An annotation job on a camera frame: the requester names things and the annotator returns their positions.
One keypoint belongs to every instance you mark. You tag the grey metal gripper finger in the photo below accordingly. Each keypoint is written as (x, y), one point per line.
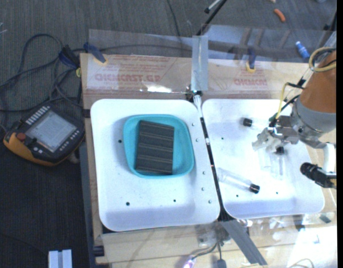
(261, 144)
(267, 133)

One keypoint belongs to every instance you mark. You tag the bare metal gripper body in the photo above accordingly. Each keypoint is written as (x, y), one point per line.
(286, 128)

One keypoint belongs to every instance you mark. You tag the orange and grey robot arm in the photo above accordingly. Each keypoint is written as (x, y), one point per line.
(318, 93)

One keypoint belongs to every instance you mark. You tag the clear plastic bottle black cap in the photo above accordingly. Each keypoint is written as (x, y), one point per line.
(279, 160)
(247, 122)
(235, 180)

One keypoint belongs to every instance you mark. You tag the white plastic tray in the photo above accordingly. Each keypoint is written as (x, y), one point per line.
(238, 149)
(149, 202)

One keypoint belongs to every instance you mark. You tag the thin black and white rod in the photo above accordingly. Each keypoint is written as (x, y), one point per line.
(209, 149)

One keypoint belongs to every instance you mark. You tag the blue plate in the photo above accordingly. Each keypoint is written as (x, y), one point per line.
(182, 149)

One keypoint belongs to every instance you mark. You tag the small blue bottle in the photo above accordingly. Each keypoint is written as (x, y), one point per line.
(302, 49)

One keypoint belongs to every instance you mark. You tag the dark grey striped block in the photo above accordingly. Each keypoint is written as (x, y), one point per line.
(154, 147)

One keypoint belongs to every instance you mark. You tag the orange sausage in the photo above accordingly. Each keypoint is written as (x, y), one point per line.
(280, 15)

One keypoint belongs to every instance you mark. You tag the brown cardboard board red print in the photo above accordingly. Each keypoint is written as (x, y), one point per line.
(138, 77)

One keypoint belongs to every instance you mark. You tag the black cylinder on white bracket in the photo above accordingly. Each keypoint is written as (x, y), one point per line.
(316, 173)

